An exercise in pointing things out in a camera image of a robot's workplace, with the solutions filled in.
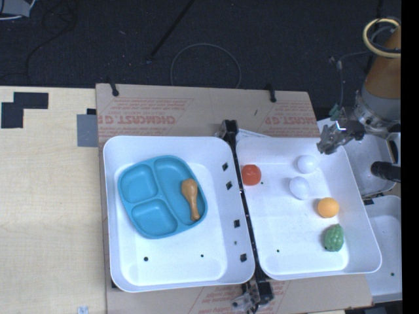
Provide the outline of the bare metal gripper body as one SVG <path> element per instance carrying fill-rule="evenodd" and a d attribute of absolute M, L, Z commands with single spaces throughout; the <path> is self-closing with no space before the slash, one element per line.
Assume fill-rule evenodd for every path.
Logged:
<path fill-rule="evenodd" d="M 369 111 L 361 113 L 354 109 L 341 109 L 340 130 L 355 140 L 362 140 L 365 135 L 388 139 L 392 133 L 401 131 L 401 124 L 384 120 Z"/>

